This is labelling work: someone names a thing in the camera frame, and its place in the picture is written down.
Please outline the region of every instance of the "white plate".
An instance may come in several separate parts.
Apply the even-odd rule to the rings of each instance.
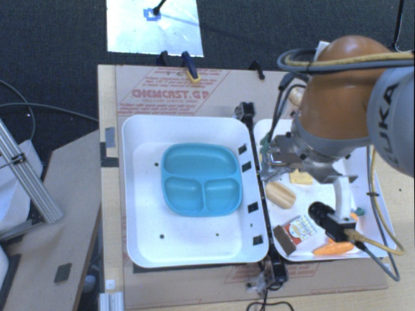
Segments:
[[[261,148],[259,142],[269,131],[271,127],[272,120],[261,120],[255,125],[254,135],[257,143],[257,149]],[[284,135],[286,132],[290,131],[291,120],[280,120],[278,122],[277,128],[274,131],[275,135]],[[356,209],[360,207],[364,209],[365,215],[359,217],[357,222],[356,230],[364,234],[372,240],[376,240],[380,243],[383,243],[380,232],[377,228],[374,214],[372,212],[372,207],[370,205],[370,199],[366,195],[368,192],[368,184],[366,177],[366,148],[358,148],[351,153],[351,156],[348,160],[340,160],[336,162],[334,168],[342,174],[349,175],[358,175],[358,178],[350,184],[350,191],[352,195],[352,204],[351,208]],[[352,259],[352,258],[367,258],[369,257],[367,253],[354,248],[353,250],[341,254],[341,255],[328,255],[328,256],[314,256],[313,250],[326,244],[327,237],[324,233],[324,230],[317,226],[314,221],[308,215],[308,208],[310,204],[316,201],[325,203],[332,208],[335,208],[335,191],[334,187],[331,184],[323,185],[319,184],[316,180],[313,181],[312,185],[296,185],[292,184],[289,181],[289,175],[284,174],[281,177],[281,182],[290,190],[292,190],[297,198],[294,205],[290,209],[282,209],[276,204],[272,203],[270,200],[267,200],[267,207],[270,217],[270,222],[272,228],[277,225],[283,225],[291,221],[298,215],[306,215],[310,222],[314,225],[314,228],[317,230],[317,233],[309,237],[307,240],[301,242],[297,245],[296,251],[287,255],[283,248],[280,246],[278,241],[274,238],[277,250],[281,255],[287,260],[293,262],[305,262],[305,261],[316,261],[316,260],[335,260],[335,259]],[[392,228],[388,212],[385,206],[385,201],[383,200],[380,186],[376,179],[376,190],[380,194],[377,198],[381,211],[385,217],[386,222],[389,227]],[[394,242],[387,238],[388,245],[391,248],[395,247]],[[377,257],[386,257],[387,253],[379,248],[373,247],[367,244],[368,248],[377,256]]]
[[[139,266],[157,268],[256,262],[268,252],[268,237],[255,173],[250,137],[236,119],[135,115],[123,124],[127,250]],[[161,159],[180,143],[225,146],[240,165],[241,206],[227,216],[189,217],[173,212],[161,187]],[[239,148],[246,151],[239,154]],[[257,203],[249,213],[248,206]],[[254,245],[260,236],[262,243]]]

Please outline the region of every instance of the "blue plate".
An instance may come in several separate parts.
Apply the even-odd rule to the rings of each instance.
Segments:
[[[242,201],[239,162],[219,145],[171,146],[163,155],[161,181],[167,205],[181,215],[227,215]]]

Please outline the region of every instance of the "wooden board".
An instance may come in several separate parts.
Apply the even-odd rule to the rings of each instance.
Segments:
[[[100,217],[98,132],[55,150],[44,184],[64,217],[6,248],[21,261],[5,311],[77,310]],[[68,280],[54,283],[58,267],[69,263]]]

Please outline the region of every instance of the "black carpet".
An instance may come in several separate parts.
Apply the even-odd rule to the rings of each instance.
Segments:
[[[414,46],[414,1],[405,0],[400,44]],[[0,0],[0,80],[29,102],[97,117],[97,65],[154,65],[155,56],[106,51],[106,0]],[[318,40],[347,34],[390,46],[399,0],[197,0],[204,58],[199,67],[246,69],[258,60],[276,69],[289,49],[313,48]],[[0,102],[19,101],[0,86]],[[34,108],[34,145],[47,161],[55,148],[97,124]],[[27,110],[0,108],[17,141],[31,131]]]

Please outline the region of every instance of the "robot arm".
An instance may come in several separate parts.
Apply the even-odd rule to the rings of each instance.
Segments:
[[[277,135],[263,151],[261,178],[268,181],[299,168],[320,183],[332,183],[336,211],[322,209],[319,217],[316,204],[309,213],[317,224],[328,217],[344,229],[350,224],[350,203],[342,190],[356,176],[341,176],[333,168],[335,161],[373,144],[390,165],[414,176],[414,58],[390,53],[362,36],[335,40],[316,63],[297,62],[300,53],[290,51],[279,58],[283,70],[311,77],[291,132]],[[333,234],[335,240],[346,239]]]

